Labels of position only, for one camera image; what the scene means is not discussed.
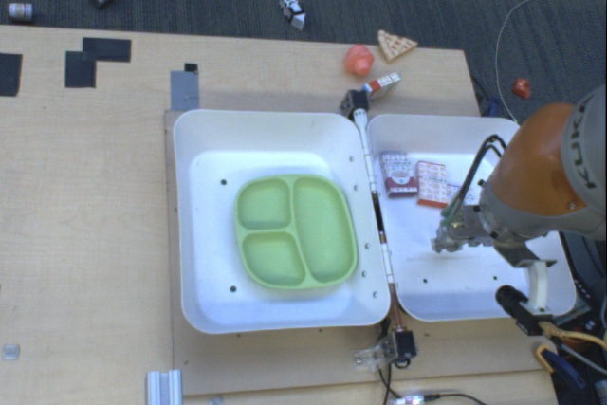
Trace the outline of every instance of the metal bracket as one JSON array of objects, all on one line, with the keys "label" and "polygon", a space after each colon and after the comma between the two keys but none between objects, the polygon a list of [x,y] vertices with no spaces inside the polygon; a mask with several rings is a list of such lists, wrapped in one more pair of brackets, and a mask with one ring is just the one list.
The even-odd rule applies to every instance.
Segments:
[{"label": "metal bracket", "polygon": [[455,219],[446,223],[443,219],[432,239],[432,249],[440,253],[443,249],[449,253],[461,250],[464,245],[489,247],[493,238],[487,234],[478,217],[478,206],[463,206]]},{"label": "metal bracket", "polygon": [[182,405],[181,370],[148,372],[147,405]]},{"label": "metal bracket", "polygon": [[493,247],[513,267],[527,269],[529,300],[521,305],[534,315],[548,312],[548,268],[557,261],[539,258],[523,241],[493,242]]}]

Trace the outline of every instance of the white plastic part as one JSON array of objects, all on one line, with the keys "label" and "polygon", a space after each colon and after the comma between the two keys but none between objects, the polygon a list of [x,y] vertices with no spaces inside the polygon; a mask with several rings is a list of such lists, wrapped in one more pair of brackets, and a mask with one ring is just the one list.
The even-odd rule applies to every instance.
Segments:
[{"label": "white plastic part", "polygon": [[367,135],[367,112],[362,108],[358,108],[353,113],[354,124],[359,129],[360,143],[362,144],[362,152],[364,153],[364,162],[367,166],[367,174],[369,175],[369,187],[371,192],[377,191],[377,183],[375,177],[375,171],[373,168],[373,154],[369,149],[369,139]]},{"label": "white plastic part", "polygon": [[[373,154],[396,150],[418,160],[443,163],[449,183],[460,185],[482,141],[498,134],[506,142],[518,126],[509,120],[478,117],[379,115],[368,124]],[[378,159],[376,174],[380,174]],[[478,179],[487,180],[497,164],[493,153],[484,160],[472,184],[480,195]],[[505,317],[495,301],[502,285],[529,295],[525,268],[513,268],[492,247],[464,247],[455,253],[435,253],[440,210],[416,204],[415,197],[379,197],[386,238],[391,252],[397,293],[405,310],[423,321],[450,321]],[[559,236],[529,241],[529,248],[545,260],[557,260],[547,270],[546,304],[555,315],[566,313],[576,289]]]},{"label": "white plastic part", "polygon": [[[365,157],[356,126],[335,114],[193,110],[175,124],[186,319],[212,334],[371,325],[390,306]],[[276,290],[254,282],[241,261],[233,204],[256,177],[322,175],[343,191],[358,265],[344,282]]]},{"label": "white plastic part", "polygon": [[538,260],[527,267],[529,275],[529,300],[526,306],[532,313],[545,313],[548,302],[548,266]]}]

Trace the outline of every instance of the wooden tabletop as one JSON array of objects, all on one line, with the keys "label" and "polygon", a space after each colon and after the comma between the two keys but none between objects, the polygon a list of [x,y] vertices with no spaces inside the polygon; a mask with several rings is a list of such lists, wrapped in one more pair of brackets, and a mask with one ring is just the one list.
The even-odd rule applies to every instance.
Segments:
[{"label": "wooden tabletop", "polygon": [[[131,61],[97,62],[95,89],[66,88],[65,53],[82,50],[84,37],[131,40]],[[386,64],[370,46],[376,62],[362,80],[343,70],[348,47],[0,26],[0,53],[23,55],[18,95],[0,98],[0,345],[21,347],[18,360],[0,361],[2,403],[143,403],[148,371],[183,367],[175,359],[181,338],[167,217],[172,70],[198,64],[202,107],[337,112],[347,90],[395,71],[400,86],[374,102],[371,115],[478,115],[461,51],[418,48]],[[549,375],[531,355],[537,340],[511,320],[408,324],[419,356],[395,376],[399,392],[556,403]],[[342,359],[373,333],[331,330],[322,343]],[[273,341],[288,345],[282,335]],[[208,362],[222,378],[184,372],[185,402],[218,394],[228,404],[381,402],[376,376],[325,373],[330,363],[304,356],[271,386],[259,378],[263,359],[249,372],[225,359]]]}]

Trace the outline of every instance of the green plastic tray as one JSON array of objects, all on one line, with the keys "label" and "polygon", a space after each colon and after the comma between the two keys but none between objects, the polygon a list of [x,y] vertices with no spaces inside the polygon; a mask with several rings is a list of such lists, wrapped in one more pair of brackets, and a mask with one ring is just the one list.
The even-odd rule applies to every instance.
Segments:
[{"label": "green plastic tray", "polygon": [[325,177],[254,179],[236,195],[234,218],[245,269],[261,285],[333,285],[356,267],[356,236],[347,203]]}]

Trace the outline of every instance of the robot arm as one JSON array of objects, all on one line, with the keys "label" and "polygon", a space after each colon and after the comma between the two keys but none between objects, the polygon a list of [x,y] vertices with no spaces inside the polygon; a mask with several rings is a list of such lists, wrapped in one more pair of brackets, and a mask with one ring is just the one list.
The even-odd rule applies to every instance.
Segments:
[{"label": "robot arm", "polygon": [[[465,184],[458,195],[467,190]],[[604,240],[605,85],[575,106],[538,110],[504,150],[479,204],[462,206],[462,199],[443,211],[432,248],[493,245],[514,267],[528,267],[532,281],[541,279],[542,267],[527,240],[552,230]],[[554,262],[544,263],[545,269]],[[545,290],[536,297],[531,301],[544,302]]]}]

